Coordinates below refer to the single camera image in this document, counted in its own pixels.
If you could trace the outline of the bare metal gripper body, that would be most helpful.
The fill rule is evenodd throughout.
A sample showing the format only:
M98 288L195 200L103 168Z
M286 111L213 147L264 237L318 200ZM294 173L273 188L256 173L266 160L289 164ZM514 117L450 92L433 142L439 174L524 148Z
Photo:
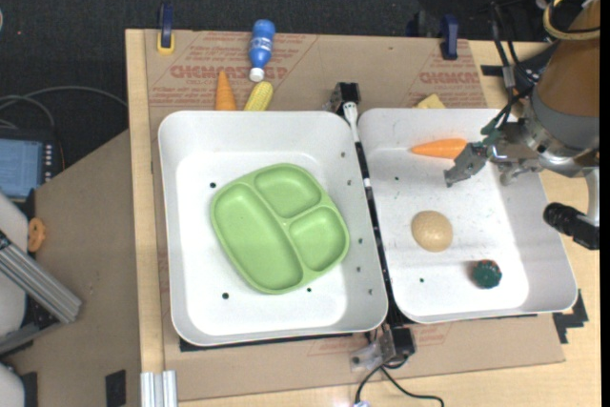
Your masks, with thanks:
M567 177L585 177L600 168L596 150L565 145L538 120L505 124L490 152L491 160L498 165L516 163L529 172L548 170Z

